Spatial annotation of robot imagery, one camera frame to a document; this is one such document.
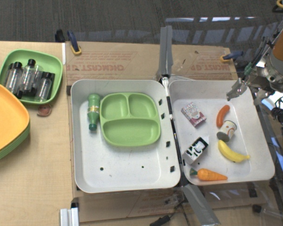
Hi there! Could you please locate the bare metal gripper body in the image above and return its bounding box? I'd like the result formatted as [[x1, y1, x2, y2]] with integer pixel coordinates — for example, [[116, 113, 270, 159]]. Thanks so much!
[[246, 59, 283, 93]]

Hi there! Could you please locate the white plastic tray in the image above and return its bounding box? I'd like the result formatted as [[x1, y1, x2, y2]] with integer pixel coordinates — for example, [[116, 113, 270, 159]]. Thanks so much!
[[167, 80, 276, 186], [70, 79, 182, 194]]

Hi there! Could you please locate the orange sausage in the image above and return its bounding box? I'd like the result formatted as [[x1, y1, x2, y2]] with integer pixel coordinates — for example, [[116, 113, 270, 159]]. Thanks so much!
[[216, 105, 231, 129]]

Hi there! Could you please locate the white can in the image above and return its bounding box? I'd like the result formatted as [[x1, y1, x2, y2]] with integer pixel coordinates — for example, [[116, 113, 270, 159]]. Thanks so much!
[[216, 120, 238, 143]]

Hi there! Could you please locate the pink and white carton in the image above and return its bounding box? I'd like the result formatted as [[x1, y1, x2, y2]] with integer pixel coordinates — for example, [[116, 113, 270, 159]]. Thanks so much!
[[181, 102, 207, 128]]

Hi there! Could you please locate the yellow banana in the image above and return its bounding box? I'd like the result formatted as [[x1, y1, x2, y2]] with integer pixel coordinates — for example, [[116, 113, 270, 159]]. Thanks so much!
[[217, 139, 251, 163]]

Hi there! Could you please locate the black and white carton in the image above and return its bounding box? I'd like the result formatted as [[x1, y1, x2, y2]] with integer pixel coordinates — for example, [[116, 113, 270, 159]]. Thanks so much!
[[182, 136, 209, 166]]

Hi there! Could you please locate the orange carrot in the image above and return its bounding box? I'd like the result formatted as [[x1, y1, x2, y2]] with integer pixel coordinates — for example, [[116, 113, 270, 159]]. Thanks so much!
[[189, 168, 228, 182]]

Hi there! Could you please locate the brown cardboard board red print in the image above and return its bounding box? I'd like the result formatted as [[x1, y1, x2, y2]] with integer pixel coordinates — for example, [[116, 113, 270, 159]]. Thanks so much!
[[65, 40, 274, 223]]

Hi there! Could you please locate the green divided plate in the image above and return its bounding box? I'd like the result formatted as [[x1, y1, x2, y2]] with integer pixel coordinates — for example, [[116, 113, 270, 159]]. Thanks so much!
[[99, 92, 162, 147]]

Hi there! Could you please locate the clear plastic bottle black cap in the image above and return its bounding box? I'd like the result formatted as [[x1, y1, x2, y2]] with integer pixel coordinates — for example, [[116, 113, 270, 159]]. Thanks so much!
[[252, 204, 283, 221], [20, 58, 37, 94], [34, 72, 53, 103], [5, 61, 24, 95]]

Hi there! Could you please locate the green bottle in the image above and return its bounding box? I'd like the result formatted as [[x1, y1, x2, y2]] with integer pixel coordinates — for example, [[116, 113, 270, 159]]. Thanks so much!
[[87, 93, 101, 131]]

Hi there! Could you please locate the green square plate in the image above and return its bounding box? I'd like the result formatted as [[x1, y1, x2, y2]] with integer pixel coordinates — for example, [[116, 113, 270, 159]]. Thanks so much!
[[0, 48, 64, 105]]

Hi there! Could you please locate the green plate stack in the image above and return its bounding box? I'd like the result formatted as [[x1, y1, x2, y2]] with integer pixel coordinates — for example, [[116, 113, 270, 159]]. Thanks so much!
[[0, 122, 31, 164]]

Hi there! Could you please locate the orange plate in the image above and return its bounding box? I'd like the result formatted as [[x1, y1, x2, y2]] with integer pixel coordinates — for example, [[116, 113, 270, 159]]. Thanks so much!
[[0, 82, 31, 155]]

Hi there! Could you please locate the black cylinder on white bracket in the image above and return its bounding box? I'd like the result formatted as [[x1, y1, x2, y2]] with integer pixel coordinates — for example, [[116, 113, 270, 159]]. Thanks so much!
[[261, 92, 283, 127]]

